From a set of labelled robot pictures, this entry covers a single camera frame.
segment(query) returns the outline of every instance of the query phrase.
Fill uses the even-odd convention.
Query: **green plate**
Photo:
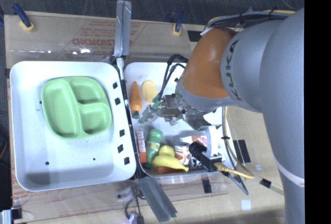
[[[90,77],[48,81],[41,91],[47,124],[61,139],[78,139],[107,130],[112,113],[101,84]]]

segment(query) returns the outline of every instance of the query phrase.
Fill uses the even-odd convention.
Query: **can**
[[[174,150],[175,150],[175,157],[184,165],[188,166],[190,162],[190,151],[189,151],[190,143],[188,142],[176,142],[174,144]]]

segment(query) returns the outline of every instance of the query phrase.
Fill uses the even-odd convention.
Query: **table surface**
[[[73,57],[74,39],[87,37],[87,32],[94,30],[94,36],[100,39],[114,38],[111,30],[103,31],[100,36],[100,24],[103,22],[110,28],[114,24],[112,18],[78,17],[63,14],[27,12],[34,21],[36,31],[29,35],[20,28],[17,17],[6,16],[6,63],[11,68],[21,60],[57,60],[49,57],[57,51],[64,54],[66,59],[76,60]],[[53,27],[53,31],[38,33],[37,29],[48,29],[54,21],[61,21],[61,26]],[[66,32],[66,25],[71,31]],[[183,24],[179,36],[172,35],[172,24],[148,21],[132,21],[130,37],[130,54],[132,60],[157,61],[165,59],[173,53],[182,53],[189,56],[196,42],[189,41],[188,31],[202,31],[204,26]],[[91,48],[93,61],[100,59],[109,50],[100,49],[100,46]],[[10,85],[8,82],[8,105],[10,108]],[[274,162],[272,150],[268,140],[260,113],[247,111],[239,107],[229,107],[228,123],[233,140],[243,140],[246,143],[251,162],[246,167],[256,175],[272,182],[279,189],[281,180]],[[116,192],[123,188],[123,184],[114,183],[83,188],[70,188],[57,191],[29,192],[18,184],[14,169],[14,151],[12,140],[12,123],[10,121],[10,148],[12,164],[12,187],[14,206],[21,206],[22,219],[15,223],[124,223],[124,201],[115,199]],[[208,175],[212,186],[212,193],[205,194],[201,184],[201,177],[191,177],[185,184],[170,184],[161,181],[161,184],[177,210],[177,216],[167,223],[283,223],[284,196],[270,190],[255,180],[245,180],[249,195],[244,194],[231,180],[221,174]],[[144,200],[139,200],[140,211],[145,223],[158,223],[151,208]],[[135,203],[132,203],[129,212],[138,212]]]

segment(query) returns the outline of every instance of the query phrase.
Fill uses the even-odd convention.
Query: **green bottle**
[[[153,128],[149,132],[149,137],[146,145],[147,162],[144,165],[145,168],[150,169],[152,167],[152,160],[157,156],[159,152],[162,138],[163,132],[159,129]]]

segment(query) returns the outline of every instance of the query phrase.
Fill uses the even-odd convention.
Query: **red and white can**
[[[176,142],[174,145],[175,157],[185,166],[189,165],[191,157],[189,146],[190,143],[182,141]]]

